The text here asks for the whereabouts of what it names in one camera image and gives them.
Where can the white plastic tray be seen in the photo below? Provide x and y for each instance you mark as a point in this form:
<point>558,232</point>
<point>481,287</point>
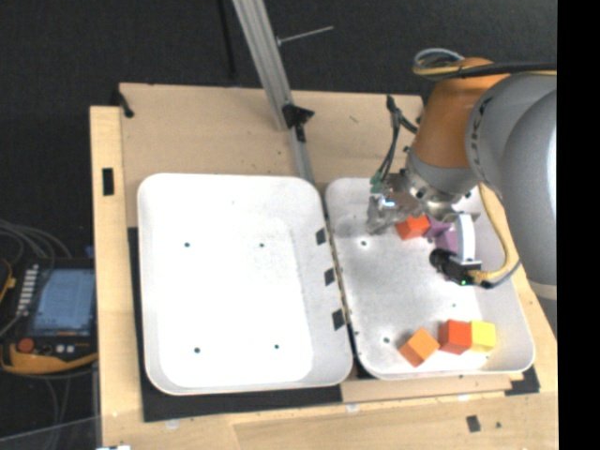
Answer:
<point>403,289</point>
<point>234,289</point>

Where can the yellow cube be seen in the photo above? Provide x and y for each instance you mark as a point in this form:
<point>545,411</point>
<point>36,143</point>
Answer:
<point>484,335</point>

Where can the red-orange cube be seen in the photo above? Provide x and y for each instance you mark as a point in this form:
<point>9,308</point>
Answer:
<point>413,228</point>

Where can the orange cube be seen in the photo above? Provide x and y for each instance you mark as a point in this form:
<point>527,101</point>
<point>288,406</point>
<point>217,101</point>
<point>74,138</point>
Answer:
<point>419,348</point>

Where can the pale brown flat board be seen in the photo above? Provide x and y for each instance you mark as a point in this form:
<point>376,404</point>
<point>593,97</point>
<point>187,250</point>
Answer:
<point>211,134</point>

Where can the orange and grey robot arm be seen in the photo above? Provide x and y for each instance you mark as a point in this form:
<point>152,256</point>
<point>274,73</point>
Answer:
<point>511,157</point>

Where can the red cube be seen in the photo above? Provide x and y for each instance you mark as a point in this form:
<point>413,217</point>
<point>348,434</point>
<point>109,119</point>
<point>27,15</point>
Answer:
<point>454,336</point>

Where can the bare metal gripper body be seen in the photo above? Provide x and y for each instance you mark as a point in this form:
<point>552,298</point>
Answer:
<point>422,199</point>

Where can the black cylinder on white bracket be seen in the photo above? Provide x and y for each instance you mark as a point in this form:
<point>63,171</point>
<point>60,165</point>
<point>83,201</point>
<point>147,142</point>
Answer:
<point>464,239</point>

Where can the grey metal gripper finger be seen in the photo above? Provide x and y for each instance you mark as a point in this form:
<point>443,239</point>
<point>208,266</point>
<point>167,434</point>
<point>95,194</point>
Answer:
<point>392,218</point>
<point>374,215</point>

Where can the purple cube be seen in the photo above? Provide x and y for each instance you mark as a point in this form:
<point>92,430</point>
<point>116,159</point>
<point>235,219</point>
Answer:
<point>445,238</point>

